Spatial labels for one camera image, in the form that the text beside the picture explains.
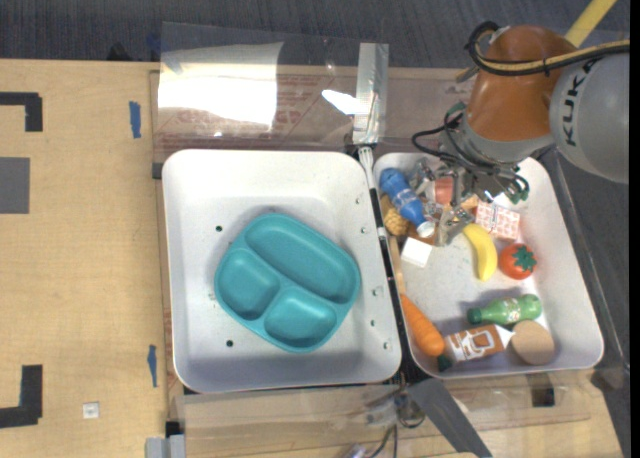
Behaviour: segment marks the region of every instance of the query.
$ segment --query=wooden table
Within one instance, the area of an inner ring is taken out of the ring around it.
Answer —
[[[145,439],[164,435],[169,407],[149,83],[158,67],[0,60],[1,92],[37,92],[43,100],[42,132],[25,132],[24,107],[0,106],[0,158],[30,159],[28,214],[0,214],[0,409],[20,404],[22,366],[43,371],[42,417],[0,429],[2,456],[144,456]],[[140,105],[138,138],[130,103]],[[590,417],[481,430],[495,456],[621,456],[602,394],[584,381],[588,372],[581,374]],[[85,418],[83,405],[92,402],[99,417]],[[441,436],[411,437],[402,433],[400,456],[453,453]]]

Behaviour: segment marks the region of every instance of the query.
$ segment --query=blue bottle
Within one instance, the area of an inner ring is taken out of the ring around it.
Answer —
[[[380,189],[389,196],[400,216],[416,226],[418,236],[428,238],[435,232],[435,221],[425,216],[422,202],[400,170],[384,169],[380,174]]]

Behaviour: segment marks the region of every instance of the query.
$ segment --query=gray square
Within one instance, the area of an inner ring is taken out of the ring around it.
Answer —
[[[29,213],[29,158],[0,158],[0,214]]]

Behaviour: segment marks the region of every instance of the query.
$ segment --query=orange carrot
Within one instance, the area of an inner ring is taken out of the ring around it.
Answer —
[[[442,355],[444,351],[442,334],[406,295],[400,294],[400,301],[402,302],[402,310],[407,324],[411,328],[418,348],[431,357]]]

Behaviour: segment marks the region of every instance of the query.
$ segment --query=green bottle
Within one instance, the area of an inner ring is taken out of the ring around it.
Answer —
[[[472,325],[482,322],[513,325],[523,319],[536,319],[540,314],[542,314],[540,298],[535,294],[525,294],[518,298],[497,298],[484,308],[469,309],[467,320]]]

